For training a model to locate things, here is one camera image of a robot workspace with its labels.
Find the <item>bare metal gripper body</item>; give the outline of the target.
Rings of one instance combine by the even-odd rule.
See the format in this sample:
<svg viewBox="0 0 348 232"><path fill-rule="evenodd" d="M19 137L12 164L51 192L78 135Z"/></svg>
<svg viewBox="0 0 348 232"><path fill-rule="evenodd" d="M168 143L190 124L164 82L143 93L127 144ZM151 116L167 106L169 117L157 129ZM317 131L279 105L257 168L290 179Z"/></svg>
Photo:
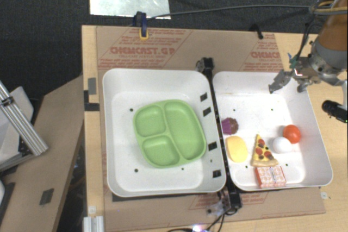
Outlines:
<svg viewBox="0 0 348 232"><path fill-rule="evenodd" d="M315 55L299 57L291 64L293 78L300 86L310 86L321 82L341 86L344 81L338 78L343 70L329 65L323 58Z"/></svg>

